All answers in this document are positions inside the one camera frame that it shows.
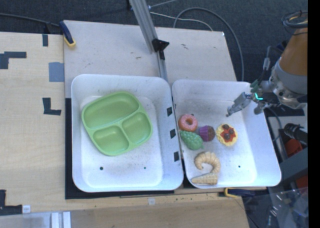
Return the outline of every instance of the green light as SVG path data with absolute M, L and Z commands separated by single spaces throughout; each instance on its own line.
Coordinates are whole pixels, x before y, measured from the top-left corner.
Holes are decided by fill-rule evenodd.
M 257 93 L 254 93 L 254 96 L 255 96 L 255 98 L 258 99 L 258 100 L 263 100 L 262 97 L 258 97 L 258 94 L 257 94 Z

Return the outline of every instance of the green vegetable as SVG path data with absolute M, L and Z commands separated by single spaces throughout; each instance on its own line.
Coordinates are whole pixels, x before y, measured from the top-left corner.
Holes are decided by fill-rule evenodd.
M 190 150 L 198 150 L 200 148 L 203 148 L 203 139 L 201 138 L 200 135 L 194 133 L 194 132 L 189 132 L 189 131 L 184 131 L 180 130 L 180 136 L 185 143 L 185 145 L 190 149 Z

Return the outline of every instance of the pink donut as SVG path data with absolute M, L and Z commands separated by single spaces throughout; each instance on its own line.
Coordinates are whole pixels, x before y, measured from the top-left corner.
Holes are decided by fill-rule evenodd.
M 181 130 L 194 132 L 198 127 L 198 121 L 192 114 L 184 114 L 179 118 L 178 126 Z

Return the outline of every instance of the pizza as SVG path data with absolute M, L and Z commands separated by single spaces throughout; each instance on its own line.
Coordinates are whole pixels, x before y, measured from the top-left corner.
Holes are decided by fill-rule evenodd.
M 226 146 L 233 146 L 238 140 L 238 133 L 235 128 L 226 123 L 218 126 L 215 135 Z

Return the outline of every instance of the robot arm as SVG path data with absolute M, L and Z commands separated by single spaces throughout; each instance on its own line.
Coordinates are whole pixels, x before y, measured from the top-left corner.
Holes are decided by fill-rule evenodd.
M 257 103 L 255 114 L 261 113 L 267 104 L 281 103 L 292 109 L 306 106 L 306 103 L 300 102 L 299 99 L 308 94 L 308 21 L 291 27 L 297 29 L 272 68 L 269 80 L 256 80 L 252 83 L 251 93 L 243 92 L 235 99 L 234 104 L 227 108 L 226 116 L 242 110 L 251 101 Z

